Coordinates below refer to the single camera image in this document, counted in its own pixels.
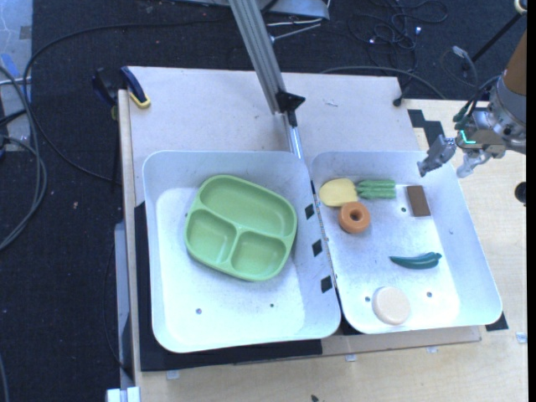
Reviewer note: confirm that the black block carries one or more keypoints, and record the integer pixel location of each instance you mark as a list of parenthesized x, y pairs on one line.
[(292, 119)]

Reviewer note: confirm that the white plastic tray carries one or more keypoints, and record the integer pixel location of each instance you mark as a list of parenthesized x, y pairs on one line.
[(419, 233), (234, 312)]

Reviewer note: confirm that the cream round biscuit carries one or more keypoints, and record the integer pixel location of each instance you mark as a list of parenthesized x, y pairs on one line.
[(391, 306)]

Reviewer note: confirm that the orange doughnut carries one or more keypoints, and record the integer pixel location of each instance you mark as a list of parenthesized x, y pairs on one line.
[(346, 220)]

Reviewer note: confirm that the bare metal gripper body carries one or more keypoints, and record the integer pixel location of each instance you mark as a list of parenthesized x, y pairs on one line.
[(504, 134)]

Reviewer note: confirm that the dark green toy pepper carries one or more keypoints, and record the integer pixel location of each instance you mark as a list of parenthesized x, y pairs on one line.
[(416, 261)]

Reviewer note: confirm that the black cylinder on white bracket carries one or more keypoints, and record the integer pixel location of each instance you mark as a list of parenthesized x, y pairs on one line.
[(522, 192)]

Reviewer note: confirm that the yellow toy food piece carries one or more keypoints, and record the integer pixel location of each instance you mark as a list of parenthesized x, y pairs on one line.
[(335, 192)]

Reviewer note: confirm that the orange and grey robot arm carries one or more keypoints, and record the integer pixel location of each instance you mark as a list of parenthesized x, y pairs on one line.
[(516, 73)]

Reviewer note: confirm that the pale flat board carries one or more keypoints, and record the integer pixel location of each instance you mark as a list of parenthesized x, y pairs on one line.
[(209, 111)]

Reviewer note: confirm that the green divided plate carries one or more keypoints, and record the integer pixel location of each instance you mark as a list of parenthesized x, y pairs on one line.
[(240, 226)]

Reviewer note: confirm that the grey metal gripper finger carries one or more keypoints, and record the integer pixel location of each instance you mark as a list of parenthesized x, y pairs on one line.
[(437, 154), (469, 162)]

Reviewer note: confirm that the brown rectangular biscuit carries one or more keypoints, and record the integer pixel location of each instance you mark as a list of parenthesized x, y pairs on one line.
[(419, 201)]

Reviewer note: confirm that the green ridged toy vegetable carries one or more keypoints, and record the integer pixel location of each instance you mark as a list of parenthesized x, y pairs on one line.
[(377, 189)]

